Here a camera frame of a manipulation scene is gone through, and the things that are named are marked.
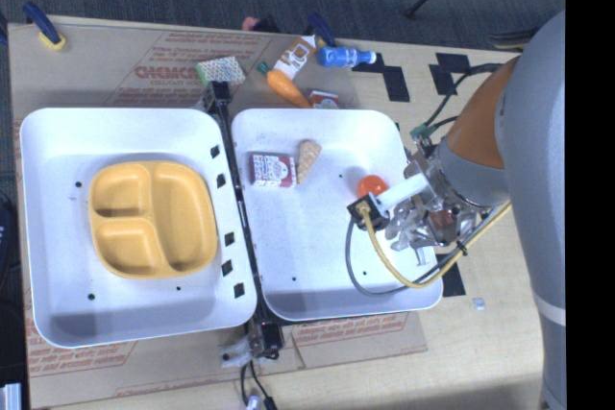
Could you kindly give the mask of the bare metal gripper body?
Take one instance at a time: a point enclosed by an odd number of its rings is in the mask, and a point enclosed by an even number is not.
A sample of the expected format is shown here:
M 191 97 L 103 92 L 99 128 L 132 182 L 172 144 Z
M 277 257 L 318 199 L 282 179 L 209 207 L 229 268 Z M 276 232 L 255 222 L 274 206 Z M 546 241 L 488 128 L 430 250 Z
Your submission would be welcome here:
M 404 248 L 418 250 L 464 240 L 490 214 L 489 205 L 471 201 L 453 186 L 444 165 L 454 158 L 446 143 L 434 146 L 429 155 L 419 151 L 411 157 L 404 176 L 422 178 L 427 184 L 402 204 Z

